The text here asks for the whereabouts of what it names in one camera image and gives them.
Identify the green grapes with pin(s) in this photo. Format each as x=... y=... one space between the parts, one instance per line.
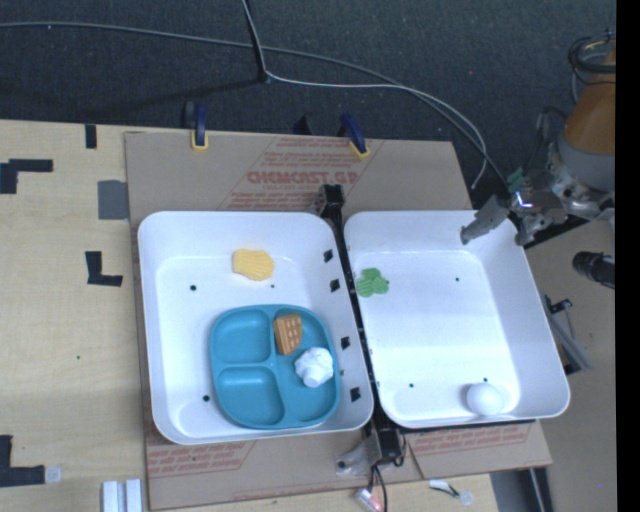
x=372 y=283

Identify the white ball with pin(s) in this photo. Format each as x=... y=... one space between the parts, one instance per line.
x=484 y=399

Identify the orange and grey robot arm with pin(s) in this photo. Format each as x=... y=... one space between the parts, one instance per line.
x=592 y=125

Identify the black cylinder on white bracket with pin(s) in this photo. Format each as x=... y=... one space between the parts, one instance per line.
x=595 y=267

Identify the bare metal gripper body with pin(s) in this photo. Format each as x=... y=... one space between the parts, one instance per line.
x=555 y=197

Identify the blue divided plate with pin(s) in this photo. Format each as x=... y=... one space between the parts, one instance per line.
x=245 y=370

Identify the white plastic tray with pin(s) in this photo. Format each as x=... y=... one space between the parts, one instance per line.
x=440 y=340
x=180 y=350

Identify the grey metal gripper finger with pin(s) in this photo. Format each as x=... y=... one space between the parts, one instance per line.
x=529 y=229
x=484 y=220

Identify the thin black rod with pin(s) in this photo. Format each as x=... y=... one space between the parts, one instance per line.
x=356 y=310

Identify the white cauliflower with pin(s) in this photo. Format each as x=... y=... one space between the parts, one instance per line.
x=314 y=366

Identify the brown cardboard board red print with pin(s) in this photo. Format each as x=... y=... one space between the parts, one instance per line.
x=200 y=175

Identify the orange waffle biscuit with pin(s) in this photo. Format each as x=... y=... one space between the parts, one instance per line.
x=288 y=334

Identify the yellow ridged crisp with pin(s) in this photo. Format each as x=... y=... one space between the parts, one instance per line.
x=253 y=265

